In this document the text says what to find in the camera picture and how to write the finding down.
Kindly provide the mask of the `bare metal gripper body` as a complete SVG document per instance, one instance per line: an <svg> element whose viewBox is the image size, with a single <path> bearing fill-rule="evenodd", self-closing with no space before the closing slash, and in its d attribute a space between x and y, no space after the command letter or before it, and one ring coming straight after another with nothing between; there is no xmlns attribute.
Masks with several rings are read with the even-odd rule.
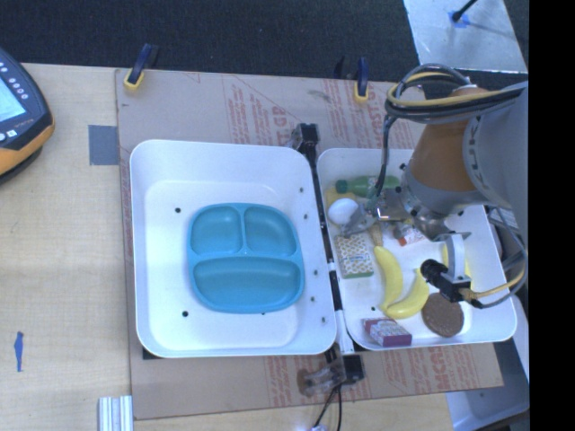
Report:
<svg viewBox="0 0 575 431"><path fill-rule="evenodd" d="M470 232L457 232L446 224L448 214L425 207L408 188L401 186L382 189L379 195L370 195L366 211L382 221L411 223L432 242L445 241L448 236L460 234L464 239Z"/></svg>

